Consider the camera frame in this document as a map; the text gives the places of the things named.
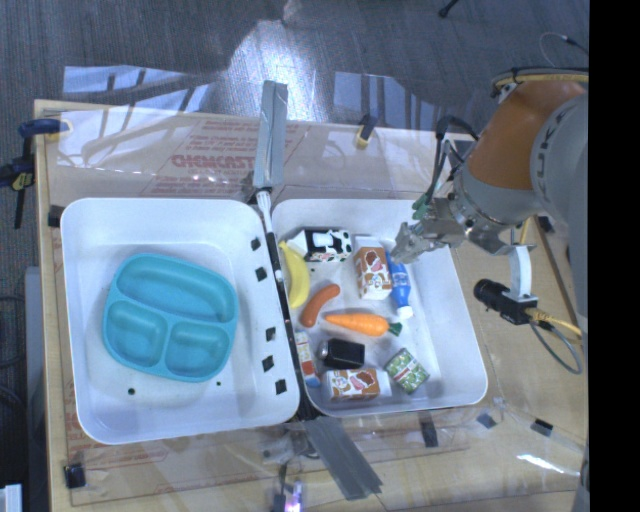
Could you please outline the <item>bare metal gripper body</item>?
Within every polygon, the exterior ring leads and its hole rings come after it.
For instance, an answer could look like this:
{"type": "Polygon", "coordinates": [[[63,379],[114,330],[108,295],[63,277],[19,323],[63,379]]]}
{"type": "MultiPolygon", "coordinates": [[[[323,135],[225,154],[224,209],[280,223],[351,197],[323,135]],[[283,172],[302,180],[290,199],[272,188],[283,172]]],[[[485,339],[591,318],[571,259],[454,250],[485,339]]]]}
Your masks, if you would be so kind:
{"type": "Polygon", "coordinates": [[[419,222],[418,235],[426,250],[455,248],[464,241],[486,247],[493,238],[493,225],[456,200],[436,197],[419,222]]]}

